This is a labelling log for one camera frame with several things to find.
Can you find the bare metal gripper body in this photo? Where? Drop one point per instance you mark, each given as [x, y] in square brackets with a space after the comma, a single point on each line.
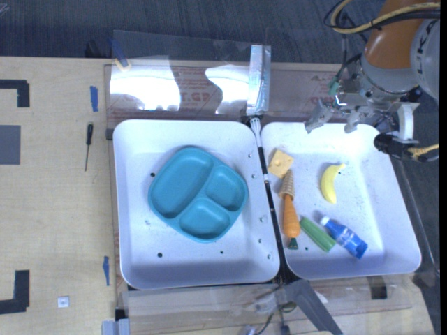
[363, 101]

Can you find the thin black and white rod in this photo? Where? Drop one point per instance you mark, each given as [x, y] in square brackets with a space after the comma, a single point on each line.
[261, 152]

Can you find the blue and white bottle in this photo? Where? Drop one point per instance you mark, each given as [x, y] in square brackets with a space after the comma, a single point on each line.
[345, 237]

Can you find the green cylinder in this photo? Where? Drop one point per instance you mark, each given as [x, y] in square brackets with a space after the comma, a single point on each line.
[317, 234]

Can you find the white plastic tray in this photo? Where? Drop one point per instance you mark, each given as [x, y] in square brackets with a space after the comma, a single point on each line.
[384, 222]
[139, 257]

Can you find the orange carrot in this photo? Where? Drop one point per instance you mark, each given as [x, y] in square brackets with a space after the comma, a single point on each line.
[291, 222]

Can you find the tan ice cream cone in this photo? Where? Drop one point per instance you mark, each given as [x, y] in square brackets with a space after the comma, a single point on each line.
[287, 187]

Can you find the yellow banana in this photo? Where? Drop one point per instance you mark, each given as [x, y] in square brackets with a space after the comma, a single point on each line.
[328, 185]

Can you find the blue divided plate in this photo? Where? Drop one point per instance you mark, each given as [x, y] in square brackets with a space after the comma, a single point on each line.
[181, 183]

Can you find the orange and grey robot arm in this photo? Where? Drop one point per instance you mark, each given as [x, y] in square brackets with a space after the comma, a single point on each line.
[393, 44]

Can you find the black screwdriver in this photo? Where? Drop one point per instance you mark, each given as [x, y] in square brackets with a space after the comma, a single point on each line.
[89, 134]

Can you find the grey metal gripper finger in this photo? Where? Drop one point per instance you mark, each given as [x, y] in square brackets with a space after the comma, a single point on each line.
[352, 121]
[318, 116]

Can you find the black cylinder on white bracket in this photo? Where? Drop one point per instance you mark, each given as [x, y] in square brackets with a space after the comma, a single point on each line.
[393, 143]

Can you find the yellow cheese wedge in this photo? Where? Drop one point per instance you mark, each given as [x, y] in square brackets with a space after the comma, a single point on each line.
[280, 162]

